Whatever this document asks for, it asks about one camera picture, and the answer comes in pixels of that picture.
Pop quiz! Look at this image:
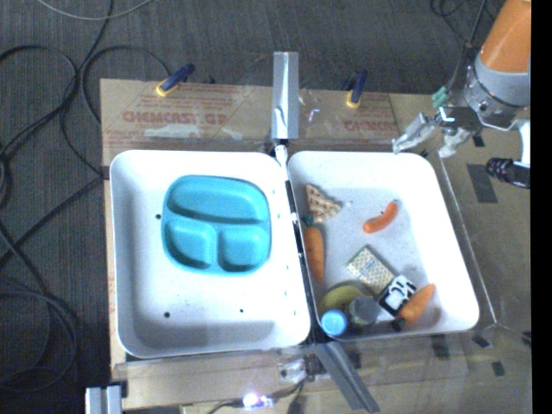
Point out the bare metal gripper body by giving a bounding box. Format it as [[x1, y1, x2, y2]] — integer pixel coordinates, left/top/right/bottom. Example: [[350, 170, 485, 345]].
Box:
[[435, 70, 525, 135]]

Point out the white plastic tray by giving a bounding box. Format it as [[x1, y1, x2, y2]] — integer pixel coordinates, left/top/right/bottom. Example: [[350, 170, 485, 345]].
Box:
[[285, 150, 481, 342], [109, 148, 312, 360]]

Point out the orange sausage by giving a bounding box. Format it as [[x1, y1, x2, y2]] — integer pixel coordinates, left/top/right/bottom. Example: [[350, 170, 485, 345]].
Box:
[[361, 199, 400, 235]]

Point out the tan lattice pizza slice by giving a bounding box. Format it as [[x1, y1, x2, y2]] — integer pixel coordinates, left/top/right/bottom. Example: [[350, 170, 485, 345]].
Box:
[[304, 183, 343, 225]]

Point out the pale patterned packet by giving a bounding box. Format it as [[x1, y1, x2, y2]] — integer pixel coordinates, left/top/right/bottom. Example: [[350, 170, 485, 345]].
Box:
[[344, 246, 397, 297]]

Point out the orange carrot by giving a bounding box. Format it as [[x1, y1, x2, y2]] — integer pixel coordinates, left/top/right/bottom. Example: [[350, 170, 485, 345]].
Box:
[[301, 214, 326, 285], [390, 283, 436, 332]]

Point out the black and white carton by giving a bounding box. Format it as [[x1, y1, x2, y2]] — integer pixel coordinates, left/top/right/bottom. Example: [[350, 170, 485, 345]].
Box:
[[378, 273, 417, 317]]

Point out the yellow banana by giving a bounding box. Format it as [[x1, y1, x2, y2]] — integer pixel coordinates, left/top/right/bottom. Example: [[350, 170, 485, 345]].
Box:
[[318, 284, 368, 315]]

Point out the grey can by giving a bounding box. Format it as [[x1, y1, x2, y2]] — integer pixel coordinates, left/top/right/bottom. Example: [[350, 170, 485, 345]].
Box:
[[346, 295, 383, 329]]

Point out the blue capped bottle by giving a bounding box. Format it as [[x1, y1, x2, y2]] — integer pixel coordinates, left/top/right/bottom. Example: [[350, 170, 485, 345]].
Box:
[[320, 309, 349, 337]]

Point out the blue divided plate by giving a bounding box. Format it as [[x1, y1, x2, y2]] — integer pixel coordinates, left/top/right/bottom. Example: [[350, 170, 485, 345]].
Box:
[[160, 173, 273, 276]]

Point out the brown cardboard board red print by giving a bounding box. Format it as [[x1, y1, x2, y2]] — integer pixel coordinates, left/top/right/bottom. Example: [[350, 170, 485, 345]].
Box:
[[99, 78, 532, 414]]

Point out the black cylinder on white bracket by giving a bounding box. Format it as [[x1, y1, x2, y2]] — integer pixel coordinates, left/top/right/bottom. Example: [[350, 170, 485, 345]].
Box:
[[485, 118, 532, 190]]

